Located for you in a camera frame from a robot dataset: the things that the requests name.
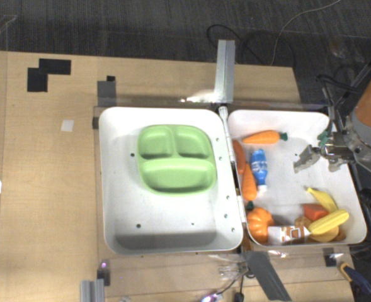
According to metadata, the yellow corn cob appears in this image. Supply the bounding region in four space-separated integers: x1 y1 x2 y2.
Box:
307 209 350 236

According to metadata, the brown bread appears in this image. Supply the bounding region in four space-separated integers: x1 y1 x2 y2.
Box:
294 215 312 230

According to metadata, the yellow banana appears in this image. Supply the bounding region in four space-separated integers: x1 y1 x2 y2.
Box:
305 186 339 214

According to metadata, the orange pumpkin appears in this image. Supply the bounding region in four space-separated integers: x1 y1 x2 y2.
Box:
246 201 275 243

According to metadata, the red orange wedge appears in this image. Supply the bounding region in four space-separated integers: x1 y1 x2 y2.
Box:
302 203 329 221

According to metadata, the green divided plate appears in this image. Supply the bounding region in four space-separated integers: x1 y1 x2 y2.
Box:
136 124 219 196

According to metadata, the orange carrot with green top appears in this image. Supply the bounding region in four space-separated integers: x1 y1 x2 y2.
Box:
242 130 288 145

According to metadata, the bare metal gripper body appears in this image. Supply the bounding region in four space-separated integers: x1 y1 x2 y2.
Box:
320 136 371 174

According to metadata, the white plastic tray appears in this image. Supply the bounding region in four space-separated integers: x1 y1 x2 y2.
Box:
227 109 368 247
98 106 244 256

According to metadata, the pale wood board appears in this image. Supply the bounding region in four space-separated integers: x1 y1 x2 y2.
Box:
0 49 357 302

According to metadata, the blue plastic bottle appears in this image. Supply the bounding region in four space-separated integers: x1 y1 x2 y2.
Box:
249 148 270 193

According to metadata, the white and brown carton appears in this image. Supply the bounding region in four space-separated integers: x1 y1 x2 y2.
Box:
267 225 312 245

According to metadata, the orange sausage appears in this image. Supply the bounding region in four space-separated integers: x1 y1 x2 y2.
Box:
232 139 247 176

